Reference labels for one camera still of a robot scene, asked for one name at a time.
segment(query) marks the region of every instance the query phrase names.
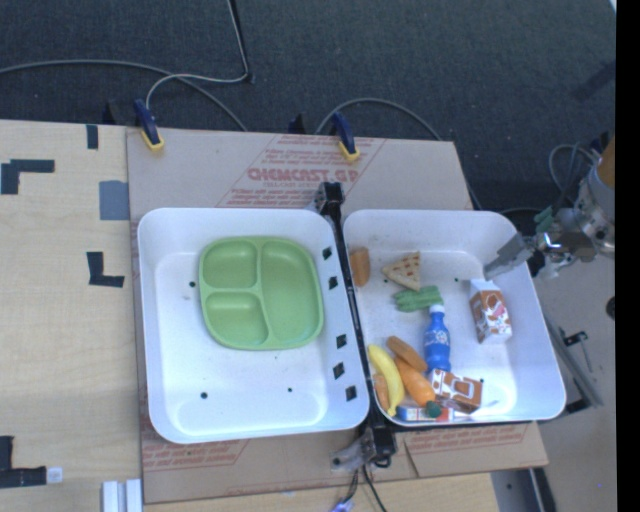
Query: wooden table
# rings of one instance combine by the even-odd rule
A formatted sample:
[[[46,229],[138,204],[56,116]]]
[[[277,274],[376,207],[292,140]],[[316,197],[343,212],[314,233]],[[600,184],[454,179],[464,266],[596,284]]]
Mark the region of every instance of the wooden table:
[[[127,181],[124,127],[0,121],[0,163],[54,160],[0,195],[0,435],[14,467],[59,466],[64,481],[0,490],[0,510],[100,510],[104,481],[141,477],[130,226],[101,220],[99,183]],[[102,252],[119,287],[89,285]],[[498,510],[488,473],[376,484],[389,510]],[[345,488],[145,506],[149,511],[328,511]],[[361,484],[356,510],[378,510]]]

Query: green plate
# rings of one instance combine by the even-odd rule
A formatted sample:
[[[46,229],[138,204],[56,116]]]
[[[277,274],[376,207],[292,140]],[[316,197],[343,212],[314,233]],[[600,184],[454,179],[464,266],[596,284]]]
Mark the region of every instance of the green plate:
[[[199,281],[207,329],[227,347],[295,348],[322,329],[315,263],[291,240],[238,237],[213,242],[200,255]]]

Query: water bottle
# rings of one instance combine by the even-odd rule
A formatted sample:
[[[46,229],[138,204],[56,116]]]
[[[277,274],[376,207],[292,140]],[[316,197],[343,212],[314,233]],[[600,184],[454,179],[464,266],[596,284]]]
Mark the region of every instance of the water bottle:
[[[451,371],[449,329],[444,325],[444,306],[434,304],[429,308],[431,323],[424,331],[424,355],[429,370],[440,368]]]

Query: white tray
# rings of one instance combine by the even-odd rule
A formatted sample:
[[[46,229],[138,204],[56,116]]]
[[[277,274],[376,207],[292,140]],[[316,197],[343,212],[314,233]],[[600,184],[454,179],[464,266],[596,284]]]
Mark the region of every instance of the white tray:
[[[504,295],[513,337],[496,345],[481,345],[476,338],[469,279],[483,278],[483,266],[515,233],[505,217],[476,211],[360,210],[344,223],[349,250],[367,247],[371,259],[371,278],[356,289],[366,345],[384,347],[387,337],[395,335],[423,353],[428,312],[398,311],[393,294],[401,287],[385,282],[381,271],[420,251],[422,283],[437,285],[444,299],[452,372],[483,382],[482,407],[471,415],[456,414],[453,423],[546,420],[565,406],[564,383],[526,264],[494,280]],[[406,427],[451,424],[389,419]]]
[[[303,347],[230,349],[206,329],[194,286],[201,251],[255,235],[288,238],[314,258],[325,319]],[[365,419],[369,396],[324,218],[307,210],[165,208],[142,218],[138,244],[149,412],[160,435],[186,444],[345,430]]]

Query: toy pizza slice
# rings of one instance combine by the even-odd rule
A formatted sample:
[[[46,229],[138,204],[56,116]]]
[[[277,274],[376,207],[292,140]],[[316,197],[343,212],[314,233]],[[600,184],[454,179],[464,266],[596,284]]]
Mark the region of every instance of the toy pizza slice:
[[[413,252],[382,267],[382,273],[391,281],[420,291],[420,253]]]

